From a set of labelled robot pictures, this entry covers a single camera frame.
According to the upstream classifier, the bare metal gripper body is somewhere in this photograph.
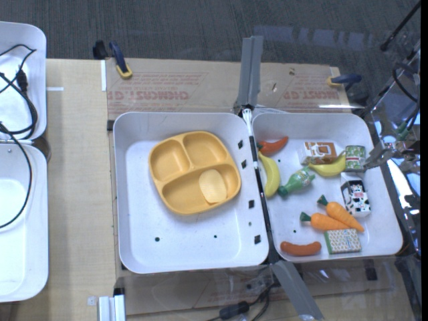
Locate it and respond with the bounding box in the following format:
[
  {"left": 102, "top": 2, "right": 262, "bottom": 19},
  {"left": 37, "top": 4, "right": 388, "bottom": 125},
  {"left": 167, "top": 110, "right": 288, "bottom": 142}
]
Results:
[{"left": 384, "top": 139, "right": 421, "bottom": 167}]

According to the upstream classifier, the green and white can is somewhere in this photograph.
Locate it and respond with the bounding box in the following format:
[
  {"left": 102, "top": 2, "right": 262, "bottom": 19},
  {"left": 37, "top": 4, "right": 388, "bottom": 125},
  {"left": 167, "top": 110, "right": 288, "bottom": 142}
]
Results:
[{"left": 344, "top": 144, "right": 367, "bottom": 173}]

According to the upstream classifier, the white cow print carton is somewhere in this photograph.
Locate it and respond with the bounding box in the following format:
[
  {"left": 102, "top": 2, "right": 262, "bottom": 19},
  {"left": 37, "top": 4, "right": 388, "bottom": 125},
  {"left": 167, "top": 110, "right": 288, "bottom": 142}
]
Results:
[{"left": 340, "top": 172, "right": 372, "bottom": 219}]

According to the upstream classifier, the yellow banana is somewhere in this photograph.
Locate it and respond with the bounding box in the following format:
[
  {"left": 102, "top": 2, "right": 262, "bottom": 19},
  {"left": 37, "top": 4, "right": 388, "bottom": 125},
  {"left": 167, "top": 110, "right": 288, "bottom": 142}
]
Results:
[
  {"left": 257, "top": 150, "right": 282, "bottom": 199},
  {"left": 307, "top": 150, "right": 348, "bottom": 178}
]

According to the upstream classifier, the white and orange carton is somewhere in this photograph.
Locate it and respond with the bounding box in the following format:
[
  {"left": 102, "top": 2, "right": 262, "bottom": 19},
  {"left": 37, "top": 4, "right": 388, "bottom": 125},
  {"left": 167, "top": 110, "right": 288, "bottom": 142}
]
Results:
[{"left": 300, "top": 140, "right": 339, "bottom": 166}]

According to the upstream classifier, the orange carrot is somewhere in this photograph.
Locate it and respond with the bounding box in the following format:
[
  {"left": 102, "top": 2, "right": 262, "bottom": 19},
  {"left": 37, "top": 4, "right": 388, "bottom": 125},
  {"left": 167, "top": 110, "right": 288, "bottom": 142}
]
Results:
[
  {"left": 299, "top": 211, "right": 351, "bottom": 232},
  {"left": 316, "top": 194, "right": 366, "bottom": 233}
]

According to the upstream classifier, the white plastic tray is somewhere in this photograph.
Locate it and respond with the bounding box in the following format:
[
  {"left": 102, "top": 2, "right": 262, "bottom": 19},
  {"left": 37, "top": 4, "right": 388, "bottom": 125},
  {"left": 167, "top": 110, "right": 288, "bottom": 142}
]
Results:
[
  {"left": 251, "top": 112, "right": 405, "bottom": 264},
  {"left": 112, "top": 112, "right": 271, "bottom": 275}
]

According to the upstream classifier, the green plastic bottle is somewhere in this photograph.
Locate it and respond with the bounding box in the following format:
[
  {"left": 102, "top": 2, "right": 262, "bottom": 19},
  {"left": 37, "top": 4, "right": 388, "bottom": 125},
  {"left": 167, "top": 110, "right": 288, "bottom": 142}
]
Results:
[{"left": 277, "top": 166, "right": 316, "bottom": 199}]

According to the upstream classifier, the green and white packet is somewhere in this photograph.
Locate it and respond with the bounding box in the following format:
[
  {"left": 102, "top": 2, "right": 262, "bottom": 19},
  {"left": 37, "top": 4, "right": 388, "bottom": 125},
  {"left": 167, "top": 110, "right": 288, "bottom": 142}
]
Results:
[{"left": 323, "top": 227, "right": 363, "bottom": 255}]

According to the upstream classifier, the red chili pepper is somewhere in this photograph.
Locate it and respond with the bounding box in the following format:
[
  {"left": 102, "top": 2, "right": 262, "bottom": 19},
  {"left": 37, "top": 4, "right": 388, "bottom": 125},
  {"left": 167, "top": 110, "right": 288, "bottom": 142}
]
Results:
[{"left": 256, "top": 136, "right": 290, "bottom": 157}]

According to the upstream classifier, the orange sausage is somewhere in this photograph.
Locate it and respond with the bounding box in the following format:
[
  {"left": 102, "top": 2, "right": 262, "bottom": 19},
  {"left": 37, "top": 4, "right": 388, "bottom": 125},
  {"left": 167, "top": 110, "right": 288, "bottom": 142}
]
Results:
[{"left": 280, "top": 240, "right": 322, "bottom": 257}]

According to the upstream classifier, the thin black and white rod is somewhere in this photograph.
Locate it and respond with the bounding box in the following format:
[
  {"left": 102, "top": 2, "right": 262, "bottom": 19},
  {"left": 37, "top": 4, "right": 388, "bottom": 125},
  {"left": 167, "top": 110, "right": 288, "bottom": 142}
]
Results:
[{"left": 241, "top": 108, "right": 279, "bottom": 264}]

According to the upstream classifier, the pale yellow oval chip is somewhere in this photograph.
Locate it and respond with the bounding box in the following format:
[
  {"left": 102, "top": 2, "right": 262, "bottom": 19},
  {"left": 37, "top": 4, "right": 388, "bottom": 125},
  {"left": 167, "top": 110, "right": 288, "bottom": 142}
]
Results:
[{"left": 199, "top": 169, "right": 228, "bottom": 205}]

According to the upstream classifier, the brown cardboard board red print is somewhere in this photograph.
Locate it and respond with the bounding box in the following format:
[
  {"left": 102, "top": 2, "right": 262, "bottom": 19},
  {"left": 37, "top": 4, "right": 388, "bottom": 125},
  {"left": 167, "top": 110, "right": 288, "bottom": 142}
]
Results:
[{"left": 105, "top": 57, "right": 393, "bottom": 316}]

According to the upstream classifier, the yellow divided plate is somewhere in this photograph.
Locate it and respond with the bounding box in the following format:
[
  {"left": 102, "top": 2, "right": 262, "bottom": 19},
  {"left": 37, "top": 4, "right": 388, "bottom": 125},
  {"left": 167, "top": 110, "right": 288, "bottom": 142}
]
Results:
[{"left": 148, "top": 130, "right": 242, "bottom": 217}]

